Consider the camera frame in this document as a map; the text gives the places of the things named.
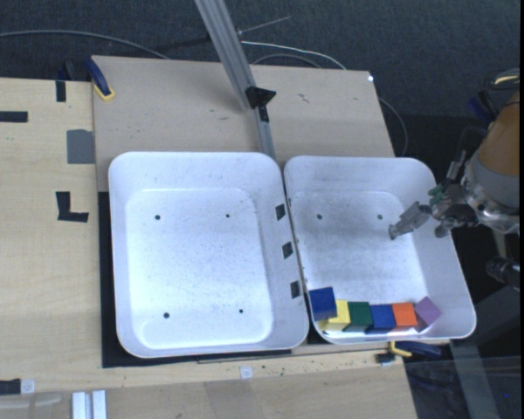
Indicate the dark blue cube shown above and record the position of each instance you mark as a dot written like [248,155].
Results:
[322,301]

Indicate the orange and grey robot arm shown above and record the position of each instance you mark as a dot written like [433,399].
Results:
[502,146]

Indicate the green cube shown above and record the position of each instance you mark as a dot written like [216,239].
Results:
[360,313]

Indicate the yellow cube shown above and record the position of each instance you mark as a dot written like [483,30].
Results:
[341,312]

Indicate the pale wood board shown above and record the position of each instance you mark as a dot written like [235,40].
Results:
[179,111]

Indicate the black cylinder on white bracket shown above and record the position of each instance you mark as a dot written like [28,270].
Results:
[503,269]

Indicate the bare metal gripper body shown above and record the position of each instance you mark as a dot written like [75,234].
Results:
[484,214]

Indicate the white plastic tray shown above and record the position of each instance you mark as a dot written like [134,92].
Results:
[358,251]
[196,256]

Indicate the purple cube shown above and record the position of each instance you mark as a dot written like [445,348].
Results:
[428,310]

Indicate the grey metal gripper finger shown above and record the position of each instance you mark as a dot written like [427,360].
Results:
[408,221]
[442,231]

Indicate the orange cube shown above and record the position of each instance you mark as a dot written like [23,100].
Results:
[404,314]

